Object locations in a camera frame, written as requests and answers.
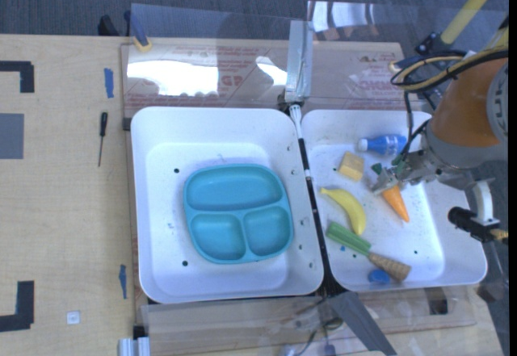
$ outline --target brush with green handle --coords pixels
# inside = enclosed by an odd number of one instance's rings
[[[370,252],[372,245],[368,241],[334,221],[330,222],[330,225],[326,230],[326,236],[331,240],[337,241],[338,243],[363,254],[368,258],[368,260],[370,260],[370,262],[384,270],[398,282],[404,281],[411,271],[411,266]]]

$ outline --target carrot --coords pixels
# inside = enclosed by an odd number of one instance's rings
[[[404,199],[402,198],[401,189],[396,186],[392,186],[387,190],[382,191],[382,197],[388,202],[393,210],[406,222],[410,222],[410,216],[407,213]]]

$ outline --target sponge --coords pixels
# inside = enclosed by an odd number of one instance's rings
[[[339,165],[338,172],[355,181],[359,181],[363,177],[363,171],[364,159],[346,151],[343,159],[341,160],[341,164]]]

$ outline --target banana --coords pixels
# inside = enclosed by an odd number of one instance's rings
[[[357,198],[350,192],[341,188],[327,190],[322,187],[320,192],[322,194],[329,195],[343,208],[343,210],[345,210],[355,234],[361,235],[366,228],[366,214],[364,213],[363,206]]]

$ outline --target wooden table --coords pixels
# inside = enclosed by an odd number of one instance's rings
[[[0,35],[0,60],[30,61],[36,87],[21,94],[19,74],[0,72],[0,113],[24,115],[23,159],[0,159],[0,316],[16,312],[17,282],[35,284],[34,323],[0,333],[3,354],[116,354],[118,340],[132,336],[120,63],[120,45],[127,42]],[[104,69],[113,71],[113,98]],[[98,167],[102,111],[109,119]],[[472,291],[469,297],[475,325],[389,334],[389,340],[400,354],[502,354],[486,305]],[[77,315],[69,312],[80,312],[80,322],[67,323],[67,314]]]

